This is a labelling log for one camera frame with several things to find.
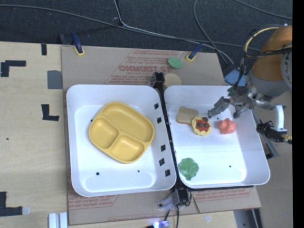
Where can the green checkered biscuit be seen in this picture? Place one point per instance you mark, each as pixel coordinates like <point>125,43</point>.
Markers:
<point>175,62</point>

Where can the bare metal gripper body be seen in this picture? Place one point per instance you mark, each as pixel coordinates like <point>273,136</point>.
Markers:
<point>247,98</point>

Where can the yellow divided plate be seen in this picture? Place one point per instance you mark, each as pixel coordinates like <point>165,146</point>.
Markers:
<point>121,132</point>

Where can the white plastic tray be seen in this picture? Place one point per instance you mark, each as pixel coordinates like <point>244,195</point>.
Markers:
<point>83,151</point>
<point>213,155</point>

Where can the brown cardboard board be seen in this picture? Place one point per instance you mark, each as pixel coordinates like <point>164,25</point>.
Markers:
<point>99,60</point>

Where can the tan toast slice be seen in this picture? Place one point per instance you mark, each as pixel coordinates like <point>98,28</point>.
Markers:
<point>185,115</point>

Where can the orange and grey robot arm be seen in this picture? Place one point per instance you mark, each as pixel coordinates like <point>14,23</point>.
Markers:
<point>270,65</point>

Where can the yellow spaghetti with meatballs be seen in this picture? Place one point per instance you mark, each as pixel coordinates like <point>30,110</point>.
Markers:
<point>202,126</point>

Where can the tan round biscuit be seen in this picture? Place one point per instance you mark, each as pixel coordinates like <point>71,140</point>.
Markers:
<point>174,79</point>

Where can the black cylinder on white bracket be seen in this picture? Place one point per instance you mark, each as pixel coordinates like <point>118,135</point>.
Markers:
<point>275,125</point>

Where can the green lettuce leaf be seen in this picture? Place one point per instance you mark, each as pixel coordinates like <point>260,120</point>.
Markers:
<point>188,168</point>

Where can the pink toy food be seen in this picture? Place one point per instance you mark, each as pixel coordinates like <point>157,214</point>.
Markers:
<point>226,126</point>

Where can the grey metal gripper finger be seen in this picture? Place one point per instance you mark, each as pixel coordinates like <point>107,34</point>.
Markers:
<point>217,107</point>
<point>238,112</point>

